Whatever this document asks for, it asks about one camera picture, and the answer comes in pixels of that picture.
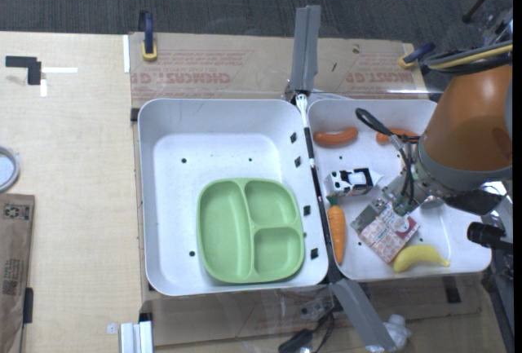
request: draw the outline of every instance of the yellow toy banana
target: yellow toy banana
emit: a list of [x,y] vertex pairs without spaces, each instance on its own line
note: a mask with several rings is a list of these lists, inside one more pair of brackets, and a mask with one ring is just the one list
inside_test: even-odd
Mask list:
[[393,262],[393,270],[400,273],[418,262],[433,262],[444,267],[449,266],[449,262],[440,256],[437,249],[432,245],[411,245],[397,254]]

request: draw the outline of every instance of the green divided plate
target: green divided plate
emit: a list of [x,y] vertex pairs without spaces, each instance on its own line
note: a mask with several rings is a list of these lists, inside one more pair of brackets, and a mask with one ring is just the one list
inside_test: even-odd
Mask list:
[[272,180],[209,183],[197,203],[197,237],[205,269],[222,282],[282,280],[303,263],[297,202],[287,187]]

